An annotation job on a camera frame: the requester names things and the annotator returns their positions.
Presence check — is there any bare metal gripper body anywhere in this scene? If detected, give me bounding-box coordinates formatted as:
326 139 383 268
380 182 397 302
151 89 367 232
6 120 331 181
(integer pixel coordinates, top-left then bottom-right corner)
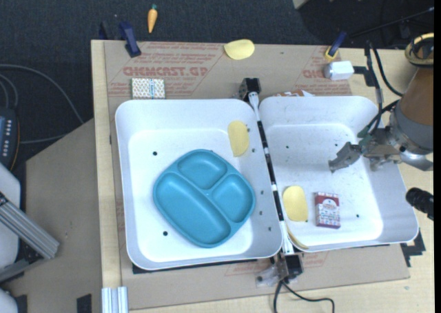
359 128 434 172

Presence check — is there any white plastic tray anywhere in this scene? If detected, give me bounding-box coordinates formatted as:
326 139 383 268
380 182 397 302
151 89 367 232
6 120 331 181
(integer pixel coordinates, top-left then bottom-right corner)
114 98 284 270
258 95 420 253

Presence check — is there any red and white carton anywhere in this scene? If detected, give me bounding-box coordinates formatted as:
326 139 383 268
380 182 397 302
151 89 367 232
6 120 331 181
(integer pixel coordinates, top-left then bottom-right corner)
314 191 342 229

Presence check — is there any yellow potato chip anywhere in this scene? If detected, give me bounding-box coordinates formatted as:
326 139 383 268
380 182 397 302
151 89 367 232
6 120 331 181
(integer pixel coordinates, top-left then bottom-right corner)
223 39 256 61
282 185 309 223
227 120 251 159

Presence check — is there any thin black and white rod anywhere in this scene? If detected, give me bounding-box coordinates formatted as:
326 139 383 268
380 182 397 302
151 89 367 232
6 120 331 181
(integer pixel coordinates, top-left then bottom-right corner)
248 92 294 254

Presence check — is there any orange and white packet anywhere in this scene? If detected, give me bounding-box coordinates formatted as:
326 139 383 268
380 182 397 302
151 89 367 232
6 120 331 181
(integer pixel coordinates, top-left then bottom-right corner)
275 89 315 99

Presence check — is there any white and grey small can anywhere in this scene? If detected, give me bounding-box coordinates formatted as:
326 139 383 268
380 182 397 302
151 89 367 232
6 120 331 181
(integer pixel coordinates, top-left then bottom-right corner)
323 60 356 81

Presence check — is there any blue divided plate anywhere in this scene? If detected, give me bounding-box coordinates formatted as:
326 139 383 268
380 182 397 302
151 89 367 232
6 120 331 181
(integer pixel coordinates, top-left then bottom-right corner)
152 148 257 249

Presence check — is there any brown cardboard board red print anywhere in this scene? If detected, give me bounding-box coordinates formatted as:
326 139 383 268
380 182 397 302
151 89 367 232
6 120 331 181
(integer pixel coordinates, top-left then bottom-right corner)
103 40 411 310

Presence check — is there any white patterned flat packet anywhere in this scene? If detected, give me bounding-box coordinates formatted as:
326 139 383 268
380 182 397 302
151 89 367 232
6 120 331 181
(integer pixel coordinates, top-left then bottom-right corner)
131 77 167 100

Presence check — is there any orange carrot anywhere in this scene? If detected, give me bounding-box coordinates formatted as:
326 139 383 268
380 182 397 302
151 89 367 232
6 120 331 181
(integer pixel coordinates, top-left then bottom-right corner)
147 3 158 34

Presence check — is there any black cylinder on white bracket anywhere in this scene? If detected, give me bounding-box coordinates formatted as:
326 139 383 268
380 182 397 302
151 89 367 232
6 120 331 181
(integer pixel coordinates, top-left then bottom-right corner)
405 187 435 221

